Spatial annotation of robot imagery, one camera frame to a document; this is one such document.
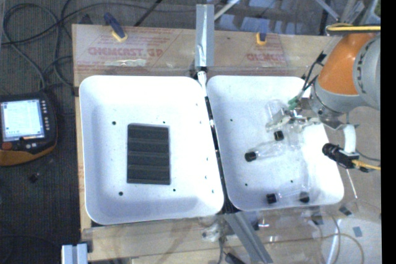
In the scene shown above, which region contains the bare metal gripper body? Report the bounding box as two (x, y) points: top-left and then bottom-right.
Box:
(294, 104), (334, 131)

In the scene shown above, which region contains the clear plastic bottle without cap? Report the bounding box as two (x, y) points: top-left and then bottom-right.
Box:
(264, 98), (290, 132)

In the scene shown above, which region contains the brown cardboard board red print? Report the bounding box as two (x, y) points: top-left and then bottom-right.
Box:
(71, 23), (349, 256)

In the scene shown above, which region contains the white plastic tray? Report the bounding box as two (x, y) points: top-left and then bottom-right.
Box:
(78, 74), (225, 226)
(205, 74), (345, 212)

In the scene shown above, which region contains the black cylinder on white bracket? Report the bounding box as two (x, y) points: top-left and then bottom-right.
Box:
(321, 124), (359, 169)

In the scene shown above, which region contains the clear plastic bottle black cap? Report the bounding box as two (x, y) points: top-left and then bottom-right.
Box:
(266, 185), (299, 205)
(273, 129), (303, 151)
(244, 141), (287, 163)
(297, 160), (312, 204)

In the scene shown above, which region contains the black ribbed rectangular insert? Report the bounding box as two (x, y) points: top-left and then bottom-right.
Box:
(126, 123), (172, 186)

